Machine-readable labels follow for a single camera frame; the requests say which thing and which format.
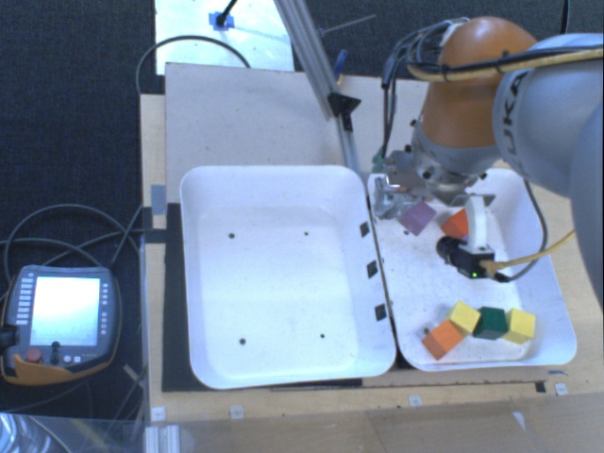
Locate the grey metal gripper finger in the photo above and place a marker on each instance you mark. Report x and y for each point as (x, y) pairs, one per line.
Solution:
(385, 198)
(408, 200)

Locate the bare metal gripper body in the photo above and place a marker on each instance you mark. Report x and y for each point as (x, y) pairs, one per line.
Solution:
(407, 168)

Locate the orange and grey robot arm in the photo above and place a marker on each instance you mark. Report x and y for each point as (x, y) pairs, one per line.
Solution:
(542, 111)

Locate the purple cube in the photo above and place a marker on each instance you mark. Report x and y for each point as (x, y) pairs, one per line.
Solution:
(417, 218)

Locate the orange cube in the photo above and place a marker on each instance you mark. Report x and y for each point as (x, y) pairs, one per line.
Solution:
(442, 340)
(456, 223)

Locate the white plastic tray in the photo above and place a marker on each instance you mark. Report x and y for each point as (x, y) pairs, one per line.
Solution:
(283, 276)
(424, 281)

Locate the yellow cube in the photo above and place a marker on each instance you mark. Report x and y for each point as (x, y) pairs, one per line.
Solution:
(464, 316)
(519, 326)

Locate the green cube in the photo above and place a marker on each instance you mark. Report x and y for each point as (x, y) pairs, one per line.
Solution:
(491, 323)

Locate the pale wood board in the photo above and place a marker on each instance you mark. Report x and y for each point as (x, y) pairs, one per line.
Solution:
(245, 116)

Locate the black cylinder on white bracket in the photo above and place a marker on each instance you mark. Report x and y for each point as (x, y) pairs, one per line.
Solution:
(464, 255)

